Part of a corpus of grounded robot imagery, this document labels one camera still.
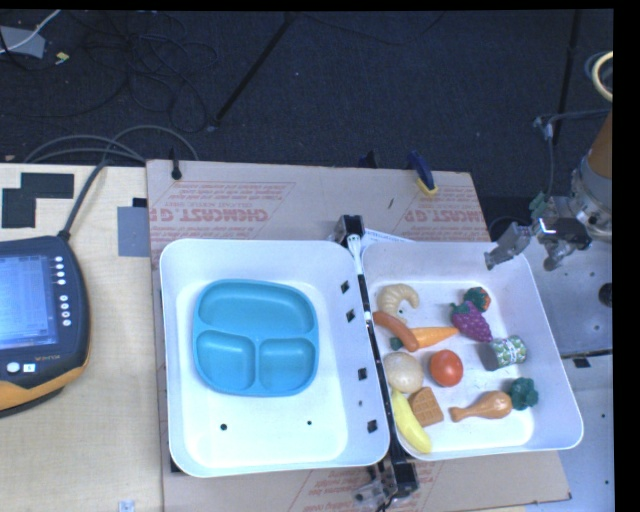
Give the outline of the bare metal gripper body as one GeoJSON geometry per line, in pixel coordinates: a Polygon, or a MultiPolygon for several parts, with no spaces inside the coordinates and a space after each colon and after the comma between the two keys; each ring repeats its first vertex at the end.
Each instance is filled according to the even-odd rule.
{"type": "Polygon", "coordinates": [[[535,208],[535,236],[543,248],[548,242],[566,244],[567,258],[590,249],[595,242],[610,244],[611,214],[589,198],[544,196],[535,208]]]}

